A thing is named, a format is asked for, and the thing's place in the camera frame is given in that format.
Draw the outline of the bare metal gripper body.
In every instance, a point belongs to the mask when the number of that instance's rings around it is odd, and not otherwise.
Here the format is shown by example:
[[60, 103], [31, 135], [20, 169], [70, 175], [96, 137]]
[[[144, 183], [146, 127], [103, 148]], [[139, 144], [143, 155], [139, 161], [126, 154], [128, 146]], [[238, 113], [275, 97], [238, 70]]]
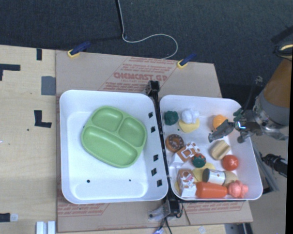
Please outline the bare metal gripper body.
[[261, 136], [263, 134], [276, 140], [288, 140], [289, 136], [283, 134], [280, 129], [284, 126], [274, 122], [267, 114], [255, 112], [253, 110], [238, 110], [234, 113], [236, 130], [251, 131], [252, 135]]

